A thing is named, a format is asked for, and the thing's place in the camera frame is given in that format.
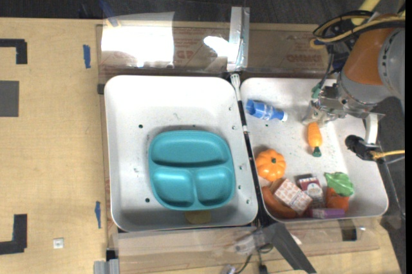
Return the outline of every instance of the blue bottle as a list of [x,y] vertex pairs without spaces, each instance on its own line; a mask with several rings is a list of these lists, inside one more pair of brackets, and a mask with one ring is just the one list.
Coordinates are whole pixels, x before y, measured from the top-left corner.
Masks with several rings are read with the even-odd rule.
[[275,107],[265,104],[264,102],[249,100],[246,103],[246,110],[250,115],[266,121],[277,118],[284,122],[288,119],[288,115],[284,111],[278,111]]

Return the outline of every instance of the purple eraser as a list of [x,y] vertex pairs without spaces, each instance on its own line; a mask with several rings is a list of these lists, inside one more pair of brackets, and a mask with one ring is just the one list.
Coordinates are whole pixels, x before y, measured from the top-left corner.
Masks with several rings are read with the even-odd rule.
[[345,210],[343,209],[332,209],[332,208],[318,208],[309,209],[309,217],[320,218],[320,219],[335,219],[342,218],[345,216]]

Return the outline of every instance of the blue plate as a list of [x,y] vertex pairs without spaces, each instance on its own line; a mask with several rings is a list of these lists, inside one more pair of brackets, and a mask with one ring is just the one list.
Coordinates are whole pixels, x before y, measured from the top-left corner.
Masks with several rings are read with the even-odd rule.
[[149,175],[155,198],[173,210],[218,208],[235,191],[232,154],[226,141],[207,131],[169,131],[149,147]]

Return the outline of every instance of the wooden table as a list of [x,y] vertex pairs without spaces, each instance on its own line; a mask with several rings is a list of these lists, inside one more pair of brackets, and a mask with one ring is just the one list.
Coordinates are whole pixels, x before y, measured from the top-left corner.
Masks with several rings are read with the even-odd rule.
[[[0,18],[1,39],[24,39],[28,63],[0,48],[0,80],[19,81],[19,117],[0,117],[0,241],[12,240],[15,214],[28,216],[24,253],[0,255],[0,273],[92,273],[108,245],[100,100],[99,20]],[[86,68],[83,45],[91,50]],[[95,213],[101,205],[101,228]],[[380,248],[310,257],[319,273],[399,273],[386,231]],[[53,240],[63,238],[63,248]],[[271,273],[290,270],[267,262]],[[217,268],[174,271],[219,273]],[[244,273],[257,273],[249,265]]]

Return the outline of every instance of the toy pumpkin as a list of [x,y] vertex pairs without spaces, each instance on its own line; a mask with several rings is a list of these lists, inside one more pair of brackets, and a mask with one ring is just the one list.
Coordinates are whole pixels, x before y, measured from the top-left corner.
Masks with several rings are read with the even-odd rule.
[[257,174],[269,181],[282,178],[285,174],[286,162],[282,154],[274,149],[260,152],[255,160]]

